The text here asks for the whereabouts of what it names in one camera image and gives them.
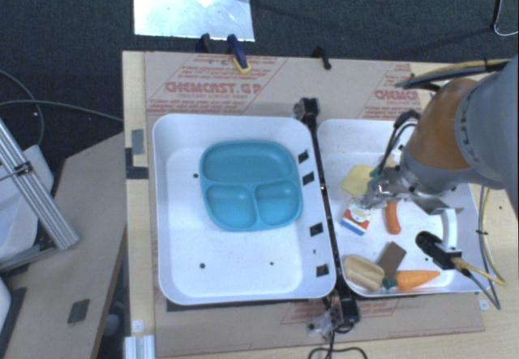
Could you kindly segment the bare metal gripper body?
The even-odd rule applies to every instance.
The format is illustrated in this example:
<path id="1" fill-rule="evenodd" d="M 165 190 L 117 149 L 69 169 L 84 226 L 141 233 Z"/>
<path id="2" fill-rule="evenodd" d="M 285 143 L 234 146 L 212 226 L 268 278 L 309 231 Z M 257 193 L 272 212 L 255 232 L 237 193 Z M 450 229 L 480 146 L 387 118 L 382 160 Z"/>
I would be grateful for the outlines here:
<path id="1" fill-rule="evenodd" d="M 412 173 L 408 173 L 399 165 L 394 167 L 376 166 L 371 171 L 371 195 L 376 191 L 384 191 L 391 194 L 389 201 L 409 200 L 424 198 L 427 191 L 422 188 Z"/>

